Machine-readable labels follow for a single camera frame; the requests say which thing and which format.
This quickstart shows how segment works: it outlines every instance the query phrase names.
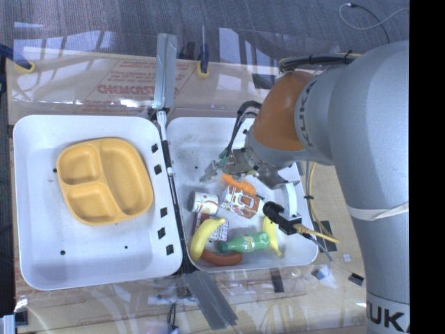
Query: plastic sheet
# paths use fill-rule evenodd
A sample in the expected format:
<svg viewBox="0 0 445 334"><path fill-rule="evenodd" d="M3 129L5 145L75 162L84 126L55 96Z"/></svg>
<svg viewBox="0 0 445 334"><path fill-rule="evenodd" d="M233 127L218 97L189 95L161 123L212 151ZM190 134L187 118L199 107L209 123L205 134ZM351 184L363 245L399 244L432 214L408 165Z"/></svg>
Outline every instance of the plastic sheet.
<svg viewBox="0 0 445 334"><path fill-rule="evenodd" d="M39 26L31 36L24 30L17 27L14 47L35 63L35 72L25 75L8 63L10 124L30 113L149 117L153 93L138 100L123 97L126 93L101 94L99 86L106 79L110 85L124 83L125 90L153 85L156 36L109 31L59 36ZM190 41L181 33L177 37L175 107L169 120L180 116L233 118L243 101L264 100L278 76L280 58L337 51L333 42L209 29L209 76L202 78L196 72L200 41ZM189 42L195 43L193 53L187 53ZM268 45L279 46L279 52L269 53ZM122 74L125 70L135 74ZM128 77L118 80L122 75ZM237 318L219 333L294 333L364 325L362 259L333 168L318 168L314 193L318 213L324 215L336 237L344 239L330 249L332 261L319 252L313 263L304 266L211 273ZM17 327L18 333L169 333L172 325L181 333L213 332L184 280L187 273L55 291L32 288L21 275L15 215L13 221L15 313L26 319Z"/></svg>

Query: gray carpet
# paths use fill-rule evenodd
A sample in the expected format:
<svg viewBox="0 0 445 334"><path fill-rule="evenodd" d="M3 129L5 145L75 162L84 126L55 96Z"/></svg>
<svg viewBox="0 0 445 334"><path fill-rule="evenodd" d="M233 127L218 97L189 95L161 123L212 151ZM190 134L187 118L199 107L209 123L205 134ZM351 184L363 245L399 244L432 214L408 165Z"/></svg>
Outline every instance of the gray carpet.
<svg viewBox="0 0 445 334"><path fill-rule="evenodd" d="M359 30L339 16L339 7L348 2L375 14L345 8L344 17L361 27L410 6L410 0L0 0L0 42L13 47L19 45L15 43L18 40L27 40L30 45L50 47L57 41L60 47L70 49L153 56L153 36L157 33L178 36L179 48L189 42L198 46L205 26L210 61L245 63L251 58L258 64L276 65L287 56L350 50L364 53L387 43L387 39L409 38L408 10L381 26ZM220 40L221 28L237 31L240 44L249 42L261 55L231 49ZM113 39L101 47L105 31L113 32ZM198 53L196 47L192 58ZM0 317L11 312L15 304L4 99L0 109Z"/></svg>

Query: toy banana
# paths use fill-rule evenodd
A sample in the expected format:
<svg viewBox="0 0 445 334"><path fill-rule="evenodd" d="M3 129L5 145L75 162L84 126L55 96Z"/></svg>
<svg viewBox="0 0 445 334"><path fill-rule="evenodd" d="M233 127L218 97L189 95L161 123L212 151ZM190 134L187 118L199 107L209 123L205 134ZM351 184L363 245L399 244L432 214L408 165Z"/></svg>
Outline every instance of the toy banana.
<svg viewBox="0 0 445 334"><path fill-rule="evenodd" d="M275 228L277 227L277 224L270 221L270 219L265 216L263 220L263 231L267 232L267 235L269 235L269 247L275 250L275 253L278 257L281 257L283 254L278 248L278 240L277 240L277 234L275 232Z"/></svg>
<svg viewBox="0 0 445 334"><path fill-rule="evenodd" d="M192 242L190 244L190 256L193 261L198 261L201 257L202 251L206 245L206 241L216 228L225 222L224 218L219 219L206 219L202 222L199 228L193 235Z"/></svg>

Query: yellow divided plate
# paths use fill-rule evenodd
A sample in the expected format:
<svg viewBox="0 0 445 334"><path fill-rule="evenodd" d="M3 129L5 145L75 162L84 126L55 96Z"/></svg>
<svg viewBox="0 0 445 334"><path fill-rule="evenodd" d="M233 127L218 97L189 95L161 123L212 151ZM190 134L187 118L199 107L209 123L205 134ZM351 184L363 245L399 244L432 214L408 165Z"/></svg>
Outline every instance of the yellow divided plate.
<svg viewBox="0 0 445 334"><path fill-rule="evenodd" d="M68 208L88 225L135 218L153 203L143 160L121 138L97 138L69 146L57 159L57 173Z"/></svg>

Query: sausage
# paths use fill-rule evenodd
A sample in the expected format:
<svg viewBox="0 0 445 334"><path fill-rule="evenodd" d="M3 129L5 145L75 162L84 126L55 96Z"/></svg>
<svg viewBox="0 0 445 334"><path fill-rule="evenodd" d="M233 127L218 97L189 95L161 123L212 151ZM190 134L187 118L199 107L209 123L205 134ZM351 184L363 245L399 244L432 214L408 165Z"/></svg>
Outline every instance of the sausage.
<svg viewBox="0 0 445 334"><path fill-rule="evenodd" d="M231 266L234 264L239 264L243 259L243 255L241 253L234 253L231 255L220 255L218 253L213 253L209 250L203 250L201 258L216 266Z"/></svg>

